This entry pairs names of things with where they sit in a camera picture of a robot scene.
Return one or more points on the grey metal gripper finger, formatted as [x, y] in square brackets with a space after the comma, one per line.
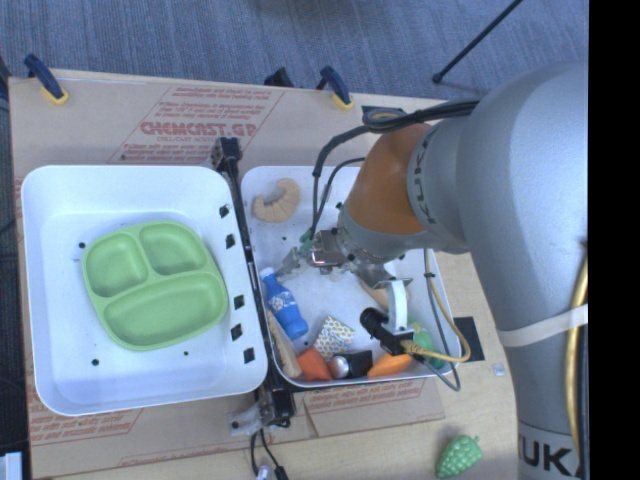
[291, 263]

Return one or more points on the green divided plate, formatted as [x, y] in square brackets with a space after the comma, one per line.
[150, 288]

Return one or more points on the black cube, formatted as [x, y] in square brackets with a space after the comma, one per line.
[361, 363]

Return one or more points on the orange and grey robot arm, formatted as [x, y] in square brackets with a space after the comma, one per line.
[500, 193]

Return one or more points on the green grapes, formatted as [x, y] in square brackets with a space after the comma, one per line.
[459, 458]

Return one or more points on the blue bottle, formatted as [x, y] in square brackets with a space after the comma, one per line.
[286, 308]

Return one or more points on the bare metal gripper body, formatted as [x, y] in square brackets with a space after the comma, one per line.
[327, 250]

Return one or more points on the white yellow patterned packet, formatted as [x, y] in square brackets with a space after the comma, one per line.
[334, 337]

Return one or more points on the brown cardboard board red print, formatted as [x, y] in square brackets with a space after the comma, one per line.
[100, 118]

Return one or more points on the orange wedge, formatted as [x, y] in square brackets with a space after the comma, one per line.
[312, 365]

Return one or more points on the white plastic tray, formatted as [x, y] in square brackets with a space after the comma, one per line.
[325, 298]
[60, 268]

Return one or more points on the beige bread stick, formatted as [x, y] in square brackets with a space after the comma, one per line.
[286, 350]

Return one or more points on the beige toy food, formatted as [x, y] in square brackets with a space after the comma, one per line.
[379, 295]

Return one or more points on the silver ball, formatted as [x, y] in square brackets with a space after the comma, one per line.
[338, 367]

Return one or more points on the orange carrot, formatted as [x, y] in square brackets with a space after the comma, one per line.
[390, 365]

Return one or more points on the beige croissant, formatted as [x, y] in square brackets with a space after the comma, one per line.
[282, 205]

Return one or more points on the thin black and white rod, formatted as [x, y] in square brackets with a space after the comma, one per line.
[243, 218]

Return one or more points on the green toy vegetable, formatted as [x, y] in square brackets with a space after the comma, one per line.
[429, 345]

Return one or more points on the black cylinder on white bracket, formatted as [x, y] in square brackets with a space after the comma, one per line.
[395, 303]

